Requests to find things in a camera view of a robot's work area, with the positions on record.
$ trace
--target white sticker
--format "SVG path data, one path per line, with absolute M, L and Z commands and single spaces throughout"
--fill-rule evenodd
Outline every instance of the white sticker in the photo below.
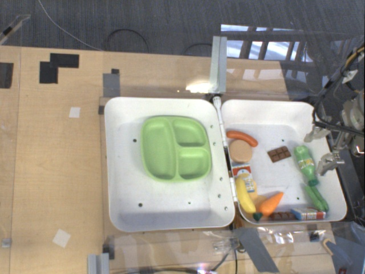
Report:
M 80 117 L 80 107 L 71 107 L 70 114 L 68 115 L 69 118 L 79 118 Z
M 62 229 L 59 229 L 53 238 L 53 242 L 62 248 L 66 248 L 66 245 L 70 239 L 71 235 Z

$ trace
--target wooden table surface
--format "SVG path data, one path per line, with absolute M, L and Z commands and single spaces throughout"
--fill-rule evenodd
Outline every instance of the wooden table surface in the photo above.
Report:
M 40 84 L 39 62 L 49 61 L 50 53 L 79 54 L 79 68 L 60 68 L 58 84 Z M 10 248 L 0 248 L 0 273 L 86 273 L 87 256 L 102 252 L 107 214 L 98 114 L 103 73 L 120 70 L 122 96 L 201 98 L 186 87 L 209 80 L 210 58 L 0 47 L 0 62 L 14 63 L 12 88 L 0 89 L 0 239 L 12 238 Z M 263 69 L 258 79 L 252 77 L 256 69 Z M 288 100 L 278 62 L 229 60 L 228 72 L 232 97 L 266 99 L 261 91 L 271 90 Z M 71 107 L 80 108 L 79 118 L 69 118 Z M 330 225 L 321 227 L 330 237 Z M 71 235 L 64 248 L 52 242 L 59 229 Z M 212 256 L 205 249 L 216 237 L 185 231 L 151 234 L 145 240 L 142 245 L 136 236 L 120 233 L 124 258 L 113 262 L 115 269 L 128 266 L 128 256 L 139 265 L 203 259 Z M 313 265 L 317 273 L 333 271 L 331 257 L 309 238 L 298 244 L 266 244 L 283 273 L 311 273 Z M 179 252 L 184 258 L 177 257 Z M 174 255 L 170 261 L 162 258 Z M 219 259 L 215 255 L 211 261 Z M 230 260 L 220 273 L 234 271 Z M 238 273 L 256 273 L 246 253 L 239 260 Z

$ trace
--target carrot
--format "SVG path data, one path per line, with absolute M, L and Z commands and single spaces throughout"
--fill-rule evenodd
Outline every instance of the carrot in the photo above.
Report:
M 255 138 L 253 138 L 252 136 L 250 136 L 250 135 L 248 135 L 246 133 L 243 133 L 243 132 L 239 132 L 239 131 L 228 131 L 227 132 L 227 137 L 228 138 L 234 138 L 234 139 L 239 139 L 239 140 L 246 141 L 252 147 L 256 147 L 258 145 L 258 142 L 257 142 L 257 140 Z
M 278 204 L 283 197 L 284 193 L 279 192 L 274 196 L 266 199 L 264 202 L 261 203 L 260 207 L 258 208 L 259 212 L 261 212 L 264 216 L 270 216 L 278 207 Z

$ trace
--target bottle label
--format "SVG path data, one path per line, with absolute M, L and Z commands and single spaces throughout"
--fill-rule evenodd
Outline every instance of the bottle label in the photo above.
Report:
M 314 166 L 314 162 L 313 162 L 312 158 L 300 160 L 300 161 L 298 161 L 298 164 L 299 164 L 299 168 L 301 170 L 308 166 Z

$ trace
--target green divided plate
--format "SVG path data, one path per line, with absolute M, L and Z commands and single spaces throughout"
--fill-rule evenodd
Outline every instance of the green divided plate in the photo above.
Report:
M 212 168 L 206 131 L 191 118 L 147 119 L 141 131 L 141 152 L 145 170 L 157 180 L 196 180 L 205 177 Z

